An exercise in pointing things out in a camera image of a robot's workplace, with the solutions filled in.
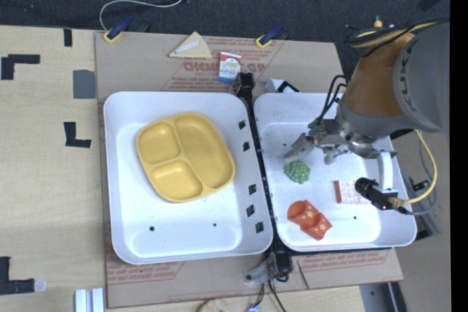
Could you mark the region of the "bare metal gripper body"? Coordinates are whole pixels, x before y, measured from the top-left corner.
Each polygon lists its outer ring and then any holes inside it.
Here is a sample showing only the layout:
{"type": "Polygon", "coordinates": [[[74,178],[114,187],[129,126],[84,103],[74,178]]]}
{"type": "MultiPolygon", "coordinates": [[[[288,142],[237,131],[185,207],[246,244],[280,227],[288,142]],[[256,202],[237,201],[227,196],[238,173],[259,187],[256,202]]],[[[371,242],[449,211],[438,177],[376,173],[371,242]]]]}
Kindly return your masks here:
{"type": "Polygon", "coordinates": [[[309,136],[314,138],[314,146],[325,149],[340,149],[344,153],[354,153],[362,159],[377,159],[383,153],[395,157],[397,152],[377,150],[376,138],[355,132],[347,121],[340,123],[335,119],[315,119],[309,124],[309,136]]]}

